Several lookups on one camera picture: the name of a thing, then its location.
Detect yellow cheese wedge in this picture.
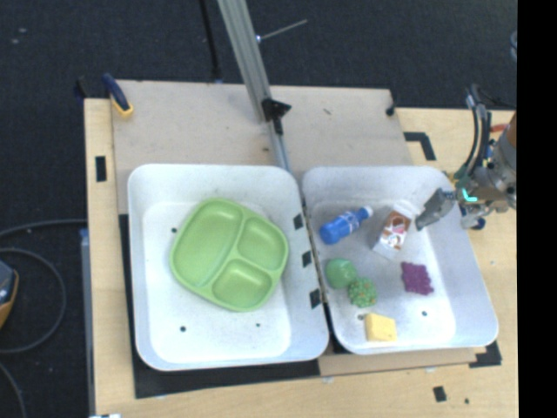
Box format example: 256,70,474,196
364,312,399,343

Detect purple grapes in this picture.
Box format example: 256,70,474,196
399,260,435,296

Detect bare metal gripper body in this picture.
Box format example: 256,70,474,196
452,165,518,218

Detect green round fruit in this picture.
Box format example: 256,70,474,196
325,258,359,290

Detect white plastic tray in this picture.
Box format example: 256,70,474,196
300,165,500,356
126,163,331,372

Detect green divided plate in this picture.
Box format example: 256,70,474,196
168,197,291,313

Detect white and brown carton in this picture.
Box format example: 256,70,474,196
371,200,417,261

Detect pale wood board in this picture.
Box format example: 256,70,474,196
111,79,480,377

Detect green broccoli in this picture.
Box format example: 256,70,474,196
346,275,379,308

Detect blue bottle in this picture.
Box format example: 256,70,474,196
319,205,374,246

